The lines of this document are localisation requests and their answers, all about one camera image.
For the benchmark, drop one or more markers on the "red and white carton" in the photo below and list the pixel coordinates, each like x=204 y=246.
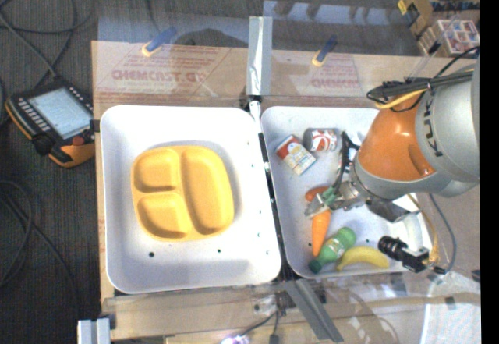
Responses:
x=296 y=155

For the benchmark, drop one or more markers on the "orange sausage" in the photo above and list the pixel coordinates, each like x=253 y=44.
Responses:
x=313 y=192

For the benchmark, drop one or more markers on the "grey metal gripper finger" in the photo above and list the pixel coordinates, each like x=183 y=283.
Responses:
x=324 y=205
x=312 y=210

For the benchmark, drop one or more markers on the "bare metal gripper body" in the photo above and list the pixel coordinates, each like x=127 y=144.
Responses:
x=347 y=197

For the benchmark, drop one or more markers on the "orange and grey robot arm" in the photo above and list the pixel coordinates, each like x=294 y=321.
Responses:
x=393 y=143

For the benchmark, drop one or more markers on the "white plastic tray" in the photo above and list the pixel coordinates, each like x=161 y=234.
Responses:
x=290 y=217
x=187 y=268

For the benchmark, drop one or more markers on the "yellow divided plate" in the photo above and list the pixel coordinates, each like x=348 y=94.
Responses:
x=202 y=186

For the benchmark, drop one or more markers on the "orange carrot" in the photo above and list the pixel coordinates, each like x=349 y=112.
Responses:
x=320 y=229

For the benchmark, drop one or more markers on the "black cylinder on white bracket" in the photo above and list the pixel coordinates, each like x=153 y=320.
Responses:
x=401 y=250

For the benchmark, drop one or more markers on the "green bottle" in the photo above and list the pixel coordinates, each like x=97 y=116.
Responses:
x=335 y=249

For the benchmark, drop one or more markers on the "red and white can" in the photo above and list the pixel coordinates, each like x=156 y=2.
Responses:
x=320 y=139

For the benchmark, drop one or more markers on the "yellow banana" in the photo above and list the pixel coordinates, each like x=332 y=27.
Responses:
x=364 y=256

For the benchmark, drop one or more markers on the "brown cardboard board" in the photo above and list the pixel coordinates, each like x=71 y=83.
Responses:
x=218 y=73

